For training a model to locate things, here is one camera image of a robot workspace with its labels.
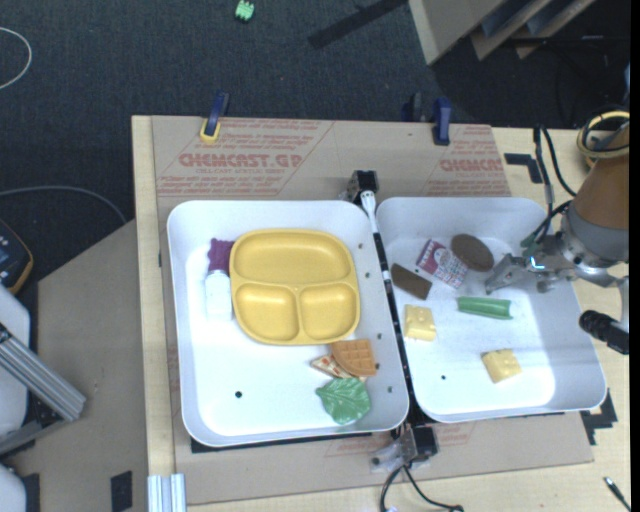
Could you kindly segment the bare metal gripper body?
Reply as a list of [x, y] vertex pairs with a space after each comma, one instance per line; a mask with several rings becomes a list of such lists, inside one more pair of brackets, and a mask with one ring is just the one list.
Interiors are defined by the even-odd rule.
[[568, 233], [545, 235], [540, 241], [532, 241], [523, 249], [522, 257], [524, 268], [535, 275], [539, 293], [551, 291], [561, 281], [577, 279], [602, 288], [614, 285], [614, 277], [608, 273], [612, 263]]

